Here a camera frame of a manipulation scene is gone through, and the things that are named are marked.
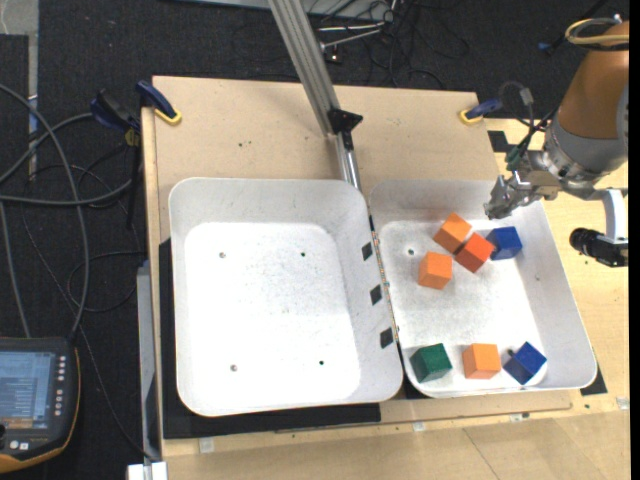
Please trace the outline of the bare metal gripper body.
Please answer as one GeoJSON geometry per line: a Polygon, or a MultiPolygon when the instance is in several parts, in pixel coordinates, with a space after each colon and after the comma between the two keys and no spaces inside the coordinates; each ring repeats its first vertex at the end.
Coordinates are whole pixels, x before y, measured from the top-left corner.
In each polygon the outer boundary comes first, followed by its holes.
{"type": "Polygon", "coordinates": [[[513,187],[531,190],[531,201],[554,200],[560,192],[588,200],[602,173],[585,170],[580,164],[559,157],[560,164],[547,151],[528,151],[513,172],[513,187]]]}

